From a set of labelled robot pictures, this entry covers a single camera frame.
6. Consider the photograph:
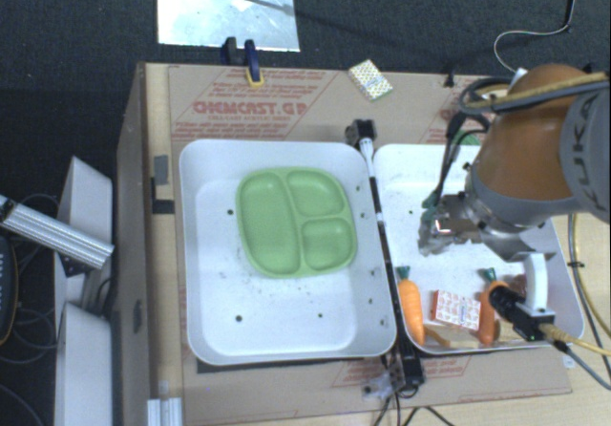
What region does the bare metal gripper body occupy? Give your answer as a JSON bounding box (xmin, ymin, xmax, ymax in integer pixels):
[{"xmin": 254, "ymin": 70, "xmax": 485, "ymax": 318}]
[{"xmin": 432, "ymin": 192, "xmax": 558, "ymax": 264}]

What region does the thin black and white rod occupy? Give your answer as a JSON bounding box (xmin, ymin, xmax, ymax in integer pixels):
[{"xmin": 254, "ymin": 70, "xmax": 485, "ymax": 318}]
[{"xmin": 361, "ymin": 137, "xmax": 415, "ymax": 361}]

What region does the white plastic tray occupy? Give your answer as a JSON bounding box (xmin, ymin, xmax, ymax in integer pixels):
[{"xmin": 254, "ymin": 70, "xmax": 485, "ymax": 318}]
[
  {"xmin": 178, "ymin": 138, "xmax": 399, "ymax": 367},
  {"xmin": 371, "ymin": 142, "xmax": 586, "ymax": 356}
]

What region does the orange carrot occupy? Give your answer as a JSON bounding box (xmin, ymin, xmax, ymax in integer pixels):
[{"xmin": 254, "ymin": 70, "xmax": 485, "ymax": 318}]
[
  {"xmin": 475, "ymin": 267, "xmax": 511, "ymax": 347},
  {"xmin": 395, "ymin": 265, "xmax": 428, "ymax": 347}
]

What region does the orange and white carton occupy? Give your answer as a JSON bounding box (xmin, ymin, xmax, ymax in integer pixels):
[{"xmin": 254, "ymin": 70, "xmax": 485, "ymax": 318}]
[{"xmin": 430, "ymin": 288, "xmax": 483, "ymax": 332}]

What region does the tan bread slice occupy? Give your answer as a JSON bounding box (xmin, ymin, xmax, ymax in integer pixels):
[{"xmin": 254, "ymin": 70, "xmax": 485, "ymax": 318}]
[{"xmin": 423, "ymin": 324, "xmax": 479, "ymax": 351}]

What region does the green divided plate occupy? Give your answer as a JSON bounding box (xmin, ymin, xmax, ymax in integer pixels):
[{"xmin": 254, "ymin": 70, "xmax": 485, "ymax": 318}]
[{"xmin": 235, "ymin": 166, "xmax": 359, "ymax": 280}]

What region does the white carton with yellow print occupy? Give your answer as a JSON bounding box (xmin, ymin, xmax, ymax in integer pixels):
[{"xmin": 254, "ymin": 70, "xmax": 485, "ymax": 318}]
[{"xmin": 347, "ymin": 58, "xmax": 394, "ymax": 103}]

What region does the brown cardboard board red print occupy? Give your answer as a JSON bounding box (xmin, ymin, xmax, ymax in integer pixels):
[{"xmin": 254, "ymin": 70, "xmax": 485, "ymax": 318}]
[{"xmin": 166, "ymin": 62, "xmax": 574, "ymax": 416}]

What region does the black cylinder on white bracket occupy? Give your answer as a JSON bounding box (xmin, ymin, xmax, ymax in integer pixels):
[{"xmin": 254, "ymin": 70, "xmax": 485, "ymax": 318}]
[{"xmin": 487, "ymin": 252, "xmax": 558, "ymax": 342}]

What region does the black block with thin wires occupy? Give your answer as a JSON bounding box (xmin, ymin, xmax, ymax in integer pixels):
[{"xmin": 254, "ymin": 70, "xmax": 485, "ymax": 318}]
[
  {"xmin": 380, "ymin": 351, "xmax": 427, "ymax": 399},
  {"xmin": 345, "ymin": 118, "xmax": 379, "ymax": 149}
]

